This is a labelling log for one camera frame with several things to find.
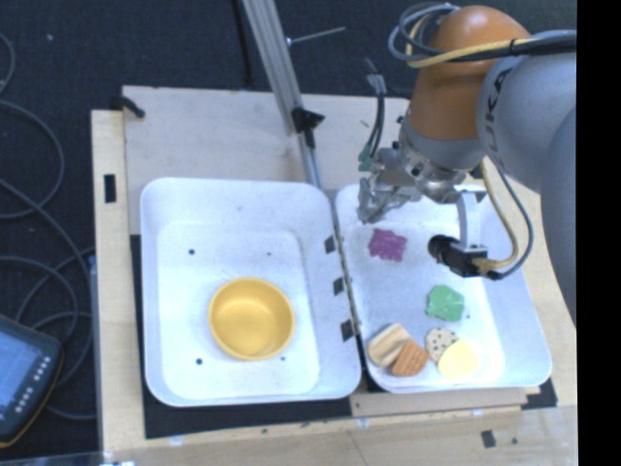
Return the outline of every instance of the robotic arm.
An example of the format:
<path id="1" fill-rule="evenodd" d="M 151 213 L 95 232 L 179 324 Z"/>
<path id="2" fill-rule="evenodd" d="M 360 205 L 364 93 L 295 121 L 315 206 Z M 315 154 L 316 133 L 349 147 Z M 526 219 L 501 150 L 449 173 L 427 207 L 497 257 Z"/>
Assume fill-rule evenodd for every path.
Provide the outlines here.
<path id="1" fill-rule="evenodd" d="M 395 47 L 398 37 L 405 53 Z M 488 7 L 406 10 L 389 48 L 419 74 L 399 140 L 390 149 L 375 141 L 361 154 L 371 174 L 360 182 L 360 219 L 377 222 L 420 198 L 457 204 L 460 239 L 434 237 L 429 252 L 462 276 L 502 278 L 507 272 L 490 269 L 485 248 L 468 233 L 469 210 L 485 193 L 456 188 L 487 155 L 504 180 L 540 194 L 551 262 L 574 313 L 575 45 L 573 31 L 531 36 Z"/>

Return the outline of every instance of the yellow bowl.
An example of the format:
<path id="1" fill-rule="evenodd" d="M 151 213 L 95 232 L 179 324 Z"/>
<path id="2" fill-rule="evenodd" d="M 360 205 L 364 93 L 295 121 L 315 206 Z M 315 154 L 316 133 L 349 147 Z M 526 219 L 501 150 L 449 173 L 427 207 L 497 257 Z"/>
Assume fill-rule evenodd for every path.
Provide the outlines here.
<path id="1" fill-rule="evenodd" d="M 258 278 L 238 278 L 213 295 L 209 324 L 218 345 L 244 360 L 273 357 L 290 342 L 295 316 L 286 295 Z"/>

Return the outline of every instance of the black electronic device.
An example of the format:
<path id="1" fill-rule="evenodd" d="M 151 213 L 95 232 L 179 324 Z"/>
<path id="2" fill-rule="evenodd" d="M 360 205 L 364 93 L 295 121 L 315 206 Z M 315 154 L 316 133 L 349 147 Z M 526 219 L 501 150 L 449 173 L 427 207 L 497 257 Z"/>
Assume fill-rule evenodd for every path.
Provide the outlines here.
<path id="1" fill-rule="evenodd" d="M 62 359 L 58 340 L 0 316 L 0 449 L 14 444 L 43 409 Z"/>

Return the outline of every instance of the white tray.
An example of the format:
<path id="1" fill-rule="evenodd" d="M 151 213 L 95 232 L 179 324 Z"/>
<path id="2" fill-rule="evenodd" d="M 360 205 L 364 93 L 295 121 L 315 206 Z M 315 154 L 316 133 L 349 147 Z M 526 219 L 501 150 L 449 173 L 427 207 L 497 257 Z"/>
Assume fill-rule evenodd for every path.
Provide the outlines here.
<path id="1" fill-rule="evenodd" d="M 166 178 L 141 198 L 146 377 L 171 406 L 345 397 L 361 377 L 327 197 L 305 183 Z M 296 316 L 287 348 L 263 361 L 224 353 L 207 311 L 244 276 L 279 286 Z"/>
<path id="2" fill-rule="evenodd" d="M 343 254 L 364 346 L 393 322 L 401 322 L 422 347 L 430 329 L 445 326 L 468 340 L 480 360 L 476 373 L 450 381 L 431 360 L 416 376 L 395 377 L 367 359 L 377 384 L 391 392 L 413 393 L 432 389 L 536 386 L 549 377 L 550 353 L 522 272 L 518 270 L 497 282 L 464 279 L 438 264 L 427 251 L 434 235 L 459 237 L 454 205 L 438 205 L 423 198 L 389 212 L 383 221 L 373 225 L 359 221 L 357 205 L 357 184 L 338 193 L 336 210 Z M 507 257 L 510 242 L 489 198 L 478 207 L 482 244 L 489 248 L 490 257 Z M 401 262 L 370 255 L 368 244 L 375 228 L 407 238 Z M 437 284 L 445 284 L 465 296 L 461 320 L 447 322 L 425 314 L 427 294 Z"/>

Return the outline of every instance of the purple block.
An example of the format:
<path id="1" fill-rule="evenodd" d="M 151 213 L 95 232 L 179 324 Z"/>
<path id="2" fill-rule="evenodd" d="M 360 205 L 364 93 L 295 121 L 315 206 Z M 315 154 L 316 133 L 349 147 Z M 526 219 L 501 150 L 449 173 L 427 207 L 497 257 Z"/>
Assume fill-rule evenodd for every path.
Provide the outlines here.
<path id="1" fill-rule="evenodd" d="M 396 235 L 392 231 L 375 229 L 373 238 L 369 242 L 369 252 L 372 257 L 379 256 L 382 259 L 401 262 L 407 241 L 406 237 Z"/>

